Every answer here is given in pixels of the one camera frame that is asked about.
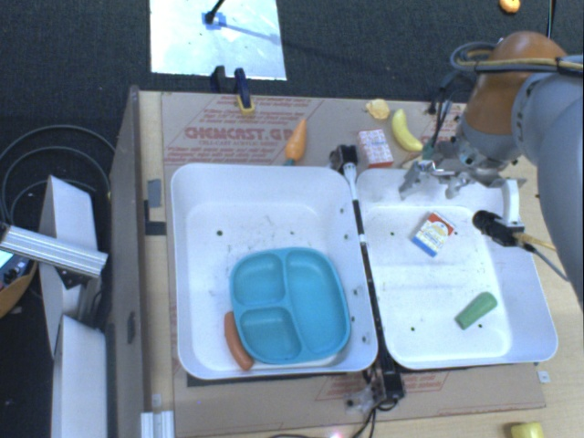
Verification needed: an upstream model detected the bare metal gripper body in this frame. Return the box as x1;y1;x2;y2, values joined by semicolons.
430;144;508;187

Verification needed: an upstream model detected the yellow banana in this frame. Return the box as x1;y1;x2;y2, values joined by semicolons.
391;108;425;153

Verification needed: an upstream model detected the red and white carton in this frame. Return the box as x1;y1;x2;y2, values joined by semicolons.
356;128;395;170

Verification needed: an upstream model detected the red white blue carton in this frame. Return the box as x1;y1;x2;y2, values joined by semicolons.
410;211;457;258

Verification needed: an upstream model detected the pale yellow crisp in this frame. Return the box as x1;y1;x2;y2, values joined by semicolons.
365;99;391;120

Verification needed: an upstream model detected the thin black and white rod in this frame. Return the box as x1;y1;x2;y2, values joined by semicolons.
345;162;394;382

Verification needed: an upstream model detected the white plastic tray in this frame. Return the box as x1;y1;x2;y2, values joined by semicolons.
170;162;380;381
355;167;559;371

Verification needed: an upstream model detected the orange carrot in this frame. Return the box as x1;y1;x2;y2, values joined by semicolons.
283;118;308;168

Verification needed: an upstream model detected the green rounded block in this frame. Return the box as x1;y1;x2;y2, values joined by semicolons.
454;290;499;331

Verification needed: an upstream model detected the brown cardboard board red print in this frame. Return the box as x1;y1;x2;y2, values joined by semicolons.
161;90;548;438

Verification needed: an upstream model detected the blue divided plate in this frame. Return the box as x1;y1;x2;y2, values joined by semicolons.
228;246;352;366

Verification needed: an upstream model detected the orange sausage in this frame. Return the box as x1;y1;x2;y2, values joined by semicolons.
223;310;255;372

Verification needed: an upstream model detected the yellow rounded block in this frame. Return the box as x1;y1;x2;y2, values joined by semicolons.
509;421;545;438

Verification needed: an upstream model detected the black cylinder on white bracket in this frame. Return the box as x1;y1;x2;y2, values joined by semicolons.
471;178;526;248

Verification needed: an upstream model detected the black block with thin wires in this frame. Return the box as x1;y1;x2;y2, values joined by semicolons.
372;361;406;404
328;143;360;172

